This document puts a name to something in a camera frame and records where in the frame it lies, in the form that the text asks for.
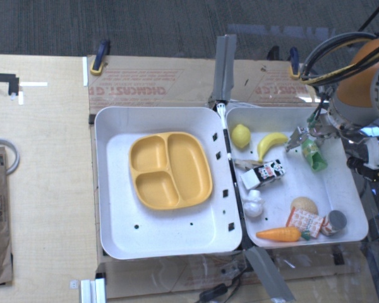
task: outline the red and white package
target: red and white package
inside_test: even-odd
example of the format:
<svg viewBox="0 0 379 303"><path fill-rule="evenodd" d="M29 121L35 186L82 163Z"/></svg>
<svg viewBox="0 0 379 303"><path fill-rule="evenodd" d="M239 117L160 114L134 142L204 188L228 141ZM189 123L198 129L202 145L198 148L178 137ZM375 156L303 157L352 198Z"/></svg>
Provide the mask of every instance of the red and white package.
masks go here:
<svg viewBox="0 0 379 303"><path fill-rule="evenodd" d="M296 227L300 232L308 231L310 237L317 238L323 221L323 217L293 206L288 221L286 222L286 226Z"/></svg>

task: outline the yellow divided plate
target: yellow divided plate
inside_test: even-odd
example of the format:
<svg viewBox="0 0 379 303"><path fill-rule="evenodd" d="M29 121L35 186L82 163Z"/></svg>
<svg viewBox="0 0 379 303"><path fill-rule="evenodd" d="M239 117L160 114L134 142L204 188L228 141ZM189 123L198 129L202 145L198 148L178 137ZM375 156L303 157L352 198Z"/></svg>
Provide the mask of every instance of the yellow divided plate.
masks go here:
<svg viewBox="0 0 379 303"><path fill-rule="evenodd" d="M212 192L205 152L188 133L159 133L137 139L129 149L129 168L137 196L152 209L197 205Z"/></svg>

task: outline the white plastic tray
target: white plastic tray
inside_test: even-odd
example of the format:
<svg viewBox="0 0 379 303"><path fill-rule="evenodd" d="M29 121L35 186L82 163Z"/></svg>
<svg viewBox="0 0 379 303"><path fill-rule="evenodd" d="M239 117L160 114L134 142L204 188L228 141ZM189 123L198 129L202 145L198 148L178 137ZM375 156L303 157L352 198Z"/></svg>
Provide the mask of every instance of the white plastic tray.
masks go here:
<svg viewBox="0 0 379 303"><path fill-rule="evenodd" d="M249 127L251 143L239 150L232 147L232 156L240 159L257 160L256 146L269 132L280 131L290 136L296 126L306 127L306 119L312 108L233 108L227 112L226 122L229 131L238 123ZM246 228L250 239L260 247L276 248L312 244L360 241L368 233L368 221L351 171L346 165L347 158L340 139L325 140L320 148L328 167L319 172L310 169L302 156L300 147L286 153L283 146L271 148L264 161L279 159L286 174L279 181L262 186L259 190L265 200L263 213L256 218L246 217ZM241 194L248 191L241 182L240 175L245 172L236 168L236 176ZM320 234L316 239L297 242L274 242L257 238L257 231L284 227L294 198L307 196L318 207L318 214L325 216L331 210L340 210L347 217L347 227L335 235L327 237Z"/></svg>
<svg viewBox="0 0 379 303"><path fill-rule="evenodd" d="M198 138L208 159L213 189L199 205L153 210L135 194L128 152L138 138L168 131L184 131ZM95 118L95 139L100 236L107 254L135 259L225 253L240 245L236 196L220 118L214 111L203 107L108 107Z"/></svg>

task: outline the orange carrot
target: orange carrot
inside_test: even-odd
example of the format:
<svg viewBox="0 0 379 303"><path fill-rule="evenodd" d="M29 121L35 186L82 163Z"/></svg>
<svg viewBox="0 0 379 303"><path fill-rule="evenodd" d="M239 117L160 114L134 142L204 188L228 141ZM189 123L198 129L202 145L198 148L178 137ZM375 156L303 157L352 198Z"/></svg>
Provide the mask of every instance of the orange carrot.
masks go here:
<svg viewBox="0 0 379 303"><path fill-rule="evenodd" d="M298 241L302 233L296 227L281 227L259 231L255 235L264 239L292 242Z"/></svg>

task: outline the can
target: can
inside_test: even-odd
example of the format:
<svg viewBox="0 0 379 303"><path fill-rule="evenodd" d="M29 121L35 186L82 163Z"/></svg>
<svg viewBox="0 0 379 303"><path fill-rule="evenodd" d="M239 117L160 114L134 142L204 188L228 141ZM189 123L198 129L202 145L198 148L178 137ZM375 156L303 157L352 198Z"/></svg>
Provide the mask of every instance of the can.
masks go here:
<svg viewBox="0 0 379 303"><path fill-rule="evenodd" d="M320 232L324 235L334 235L347 225L347 217L339 210L332 210L324 218Z"/></svg>

